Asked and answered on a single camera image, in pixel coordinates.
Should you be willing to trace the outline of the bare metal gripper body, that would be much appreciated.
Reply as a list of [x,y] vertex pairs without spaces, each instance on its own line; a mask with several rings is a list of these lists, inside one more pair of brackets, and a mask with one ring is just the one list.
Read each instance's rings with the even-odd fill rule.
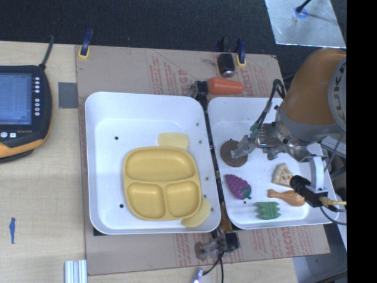
[[316,156],[309,151],[309,143],[299,140],[278,123],[262,124],[254,143],[266,155],[268,149],[276,149],[279,154],[286,153],[297,162],[306,162]]

